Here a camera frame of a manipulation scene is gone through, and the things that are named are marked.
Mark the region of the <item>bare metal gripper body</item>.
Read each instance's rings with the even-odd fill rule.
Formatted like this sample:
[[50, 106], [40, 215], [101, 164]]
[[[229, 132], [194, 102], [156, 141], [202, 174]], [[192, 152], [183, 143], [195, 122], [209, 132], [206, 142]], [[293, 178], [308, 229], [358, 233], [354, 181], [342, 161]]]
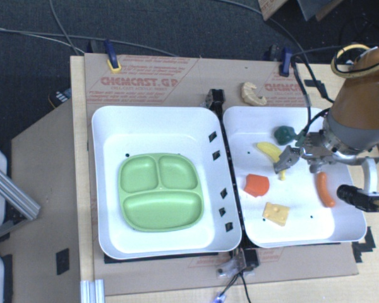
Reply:
[[333, 165], [361, 165], [364, 161], [358, 155], [361, 150], [351, 148], [336, 137], [333, 132], [320, 130], [317, 133], [308, 133], [298, 151], [301, 158], [311, 166]]

